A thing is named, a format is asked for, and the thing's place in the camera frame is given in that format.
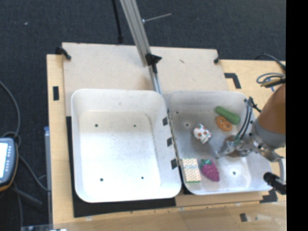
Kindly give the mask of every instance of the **white tray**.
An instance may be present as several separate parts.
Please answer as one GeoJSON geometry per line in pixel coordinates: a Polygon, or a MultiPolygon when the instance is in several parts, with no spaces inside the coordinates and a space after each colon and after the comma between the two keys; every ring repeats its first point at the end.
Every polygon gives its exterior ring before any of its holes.
{"type": "Polygon", "coordinates": [[[90,203],[171,198],[181,189],[164,98],[154,91],[76,91],[75,189],[90,203]]]}
{"type": "Polygon", "coordinates": [[[263,180],[266,172],[271,172],[270,162],[259,154],[251,153],[247,157],[225,156],[215,159],[223,141],[230,135],[236,135],[246,115],[244,103],[246,97],[232,91],[176,91],[167,97],[167,106],[176,140],[179,158],[213,159],[220,181],[213,182],[201,173],[201,183],[185,183],[187,189],[196,195],[268,191],[271,187],[263,180]],[[240,116],[238,125],[233,125],[230,132],[220,130],[215,118],[215,108],[222,106],[240,116]],[[193,135],[192,130],[203,124],[213,134],[205,145],[193,135]]]}

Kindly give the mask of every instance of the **screen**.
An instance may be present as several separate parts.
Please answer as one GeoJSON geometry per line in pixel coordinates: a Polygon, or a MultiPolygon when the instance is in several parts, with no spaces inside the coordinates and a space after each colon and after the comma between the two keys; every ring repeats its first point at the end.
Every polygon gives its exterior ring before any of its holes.
{"type": "Polygon", "coordinates": [[[0,143],[0,178],[4,175],[6,154],[8,152],[8,144],[0,143]]]}

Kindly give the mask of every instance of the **toy cucumber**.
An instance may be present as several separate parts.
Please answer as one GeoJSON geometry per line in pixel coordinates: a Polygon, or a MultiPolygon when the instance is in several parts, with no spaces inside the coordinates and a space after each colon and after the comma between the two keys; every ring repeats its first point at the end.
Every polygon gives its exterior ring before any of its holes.
{"type": "Polygon", "coordinates": [[[228,121],[230,121],[232,124],[234,125],[237,125],[239,124],[240,122],[240,117],[226,109],[224,109],[223,107],[221,106],[217,106],[215,108],[215,112],[218,114],[218,115],[221,115],[223,116],[224,118],[226,118],[228,121]]]}

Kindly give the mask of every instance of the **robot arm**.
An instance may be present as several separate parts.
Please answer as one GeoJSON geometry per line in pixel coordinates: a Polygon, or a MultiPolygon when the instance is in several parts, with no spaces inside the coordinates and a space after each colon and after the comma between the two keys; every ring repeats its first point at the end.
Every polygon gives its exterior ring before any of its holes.
{"type": "MultiPolygon", "coordinates": [[[[251,100],[246,101],[247,114],[251,113],[251,100]]],[[[286,159],[275,150],[286,144],[285,83],[269,98],[259,117],[252,124],[251,131],[245,136],[235,136],[225,141],[218,157],[225,155],[246,156],[258,152],[271,162],[278,162],[280,177],[266,173],[264,180],[281,194],[286,194],[286,159]]]]}

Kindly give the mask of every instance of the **wooden board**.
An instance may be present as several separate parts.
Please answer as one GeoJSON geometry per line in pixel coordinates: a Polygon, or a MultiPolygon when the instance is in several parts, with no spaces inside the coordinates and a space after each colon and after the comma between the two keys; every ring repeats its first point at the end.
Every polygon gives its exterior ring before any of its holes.
{"type": "Polygon", "coordinates": [[[74,231],[284,231],[287,229],[286,206],[283,202],[237,206],[207,206],[157,212],[155,215],[106,218],[55,224],[54,229],[74,231]]]}
{"type": "MultiPolygon", "coordinates": [[[[136,46],[63,43],[66,115],[74,91],[91,89],[153,90],[149,67],[143,67],[136,46]]],[[[163,59],[157,64],[163,94],[176,90],[228,90],[216,50],[151,47],[163,59]]]]}
{"type": "MultiPolygon", "coordinates": [[[[241,85],[244,87],[250,87],[253,81],[248,80],[245,75],[251,74],[248,71],[246,74],[241,74],[241,71],[247,68],[247,66],[255,65],[258,62],[256,61],[221,61],[221,65],[225,72],[236,72],[241,85]]],[[[260,68],[258,74],[262,74],[263,70],[269,71],[269,65],[272,68],[277,70],[277,66],[273,62],[260,62],[260,68]]],[[[71,181],[70,181],[70,170],[69,170],[69,159],[68,159],[68,149],[67,149],[67,139],[66,139],[66,123],[65,123],[65,100],[64,100],[64,77],[63,77],[63,58],[59,55],[48,55],[47,56],[47,72],[48,72],[48,101],[49,101],[49,125],[50,125],[50,141],[51,141],[51,177],[52,177],[52,208],[53,208],[53,222],[54,223],[74,223],[74,222],[83,222],[86,220],[98,221],[111,218],[127,218],[135,217],[140,215],[149,215],[149,214],[167,214],[167,213],[177,213],[178,208],[168,208],[160,210],[147,210],[147,211],[136,211],[136,212],[121,212],[121,213],[112,213],[106,215],[97,215],[91,218],[74,218],[73,217],[73,204],[72,204],[72,190],[71,190],[71,181]],[[53,100],[53,87],[59,88],[59,100],[53,100]]],[[[228,85],[232,90],[233,83],[229,82],[228,85]]],[[[262,108],[267,99],[263,98],[263,93],[259,91],[253,91],[253,89],[258,89],[258,86],[254,86],[251,90],[247,90],[246,95],[251,95],[254,97],[256,103],[259,104],[259,107],[262,108]]],[[[181,201],[179,205],[196,205],[199,207],[208,207],[208,205],[219,205],[224,204],[224,206],[236,206],[237,203],[234,202],[248,202],[255,203],[261,198],[261,193],[248,193],[242,194],[241,197],[234,198],[234,195],[228,194],[224,195],[223,198],[219,199],[218,196],[206,196],[205,198],[193,201],[190,198],[196,196],[185,196],[179,195],[177,201],[181,201]]]]}

